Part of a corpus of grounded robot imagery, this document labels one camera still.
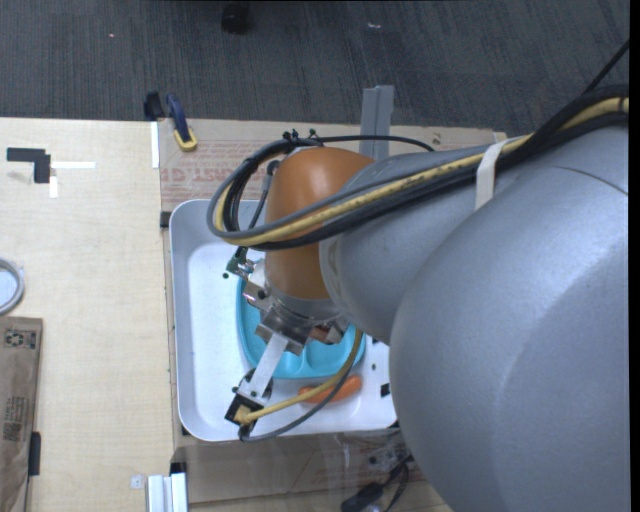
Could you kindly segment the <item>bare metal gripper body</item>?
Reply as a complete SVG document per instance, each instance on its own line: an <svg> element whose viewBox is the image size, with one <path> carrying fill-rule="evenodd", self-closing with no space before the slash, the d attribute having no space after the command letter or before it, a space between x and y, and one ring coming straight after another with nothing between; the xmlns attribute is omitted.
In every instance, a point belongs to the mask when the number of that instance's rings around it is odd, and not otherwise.
<svg viewBox="0 0 640 512"><path fill-rule="evenodd" d="M287 295L267 278L266 264L248 260L244 296L259 311L255 334L269 343L274 335L287 340L286 350L299 355L311 341L333 345L341 342L349 327L331 299L306 299Z"/></svg>

